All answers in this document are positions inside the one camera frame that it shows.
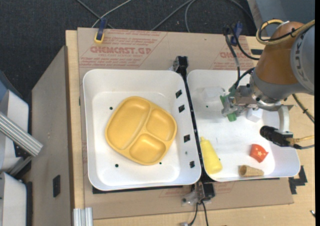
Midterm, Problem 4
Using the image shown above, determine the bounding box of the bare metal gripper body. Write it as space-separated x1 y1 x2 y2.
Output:
231 85 281 112

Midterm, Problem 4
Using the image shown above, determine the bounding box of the green cylinder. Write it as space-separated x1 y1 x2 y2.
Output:
219 94 238 123

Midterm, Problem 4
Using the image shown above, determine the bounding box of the white cube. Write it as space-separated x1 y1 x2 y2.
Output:
245 108 264 124

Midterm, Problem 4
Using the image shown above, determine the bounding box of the white plastic tray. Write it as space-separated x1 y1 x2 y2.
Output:
186 69 301 183
82 68 203 192

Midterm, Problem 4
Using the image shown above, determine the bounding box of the thin black rod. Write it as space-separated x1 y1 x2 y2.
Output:
181 69 209 184

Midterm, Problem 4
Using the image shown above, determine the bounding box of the red piece with stars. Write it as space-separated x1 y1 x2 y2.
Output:
249 143 270 164

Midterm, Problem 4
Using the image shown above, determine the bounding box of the yellow squeeze bottle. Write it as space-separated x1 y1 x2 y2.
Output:
199 136 224 175

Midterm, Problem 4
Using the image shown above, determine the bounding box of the yellow divided plate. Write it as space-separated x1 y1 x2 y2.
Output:
104 95 178 167

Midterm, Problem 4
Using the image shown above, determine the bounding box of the brown cardboard board red print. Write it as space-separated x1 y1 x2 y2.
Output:
76 27 295 220

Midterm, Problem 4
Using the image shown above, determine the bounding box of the black cylinder on white bracket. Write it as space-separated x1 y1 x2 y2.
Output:
259 104 295 148

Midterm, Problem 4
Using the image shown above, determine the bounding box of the black block with thin wires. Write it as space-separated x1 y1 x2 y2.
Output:
172 55 189 74
180 181 216 207

